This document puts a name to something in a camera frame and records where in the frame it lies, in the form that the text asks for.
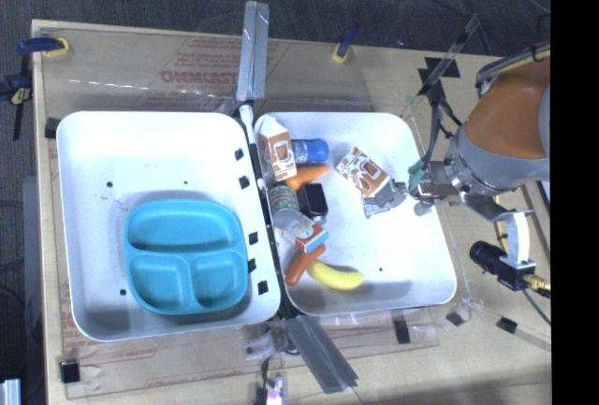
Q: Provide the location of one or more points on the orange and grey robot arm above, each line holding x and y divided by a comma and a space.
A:
505, 122

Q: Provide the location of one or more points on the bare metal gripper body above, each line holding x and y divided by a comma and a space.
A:
435, 183

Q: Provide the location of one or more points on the orange carrot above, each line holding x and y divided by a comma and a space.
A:
309, 175

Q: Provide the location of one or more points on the white plastic tray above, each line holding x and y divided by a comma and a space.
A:
140, 150
402, 253

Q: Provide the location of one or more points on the yellow banana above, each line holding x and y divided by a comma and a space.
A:
337, 278

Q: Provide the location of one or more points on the blue bottle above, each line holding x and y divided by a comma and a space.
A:
311, 151

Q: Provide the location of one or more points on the orange and white patterned carton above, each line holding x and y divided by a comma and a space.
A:
362, 171

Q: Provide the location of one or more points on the black cylinder on white bracket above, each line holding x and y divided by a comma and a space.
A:
501, 263

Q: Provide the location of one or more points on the orange sausage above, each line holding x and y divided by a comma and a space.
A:
299, 266

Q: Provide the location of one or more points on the orange and white tall carton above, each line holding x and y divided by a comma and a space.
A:
277, 150

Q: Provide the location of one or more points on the brown cardboard board, red print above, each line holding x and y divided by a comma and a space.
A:
154, 66

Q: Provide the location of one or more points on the blue divided plate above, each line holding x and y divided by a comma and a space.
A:
187, 253

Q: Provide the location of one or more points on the black can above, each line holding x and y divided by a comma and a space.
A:
314, 201

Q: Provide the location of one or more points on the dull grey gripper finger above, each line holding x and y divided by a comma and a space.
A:
380, 206
398, 188

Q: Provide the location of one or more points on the white red and blue carton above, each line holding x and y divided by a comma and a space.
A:
311, 238

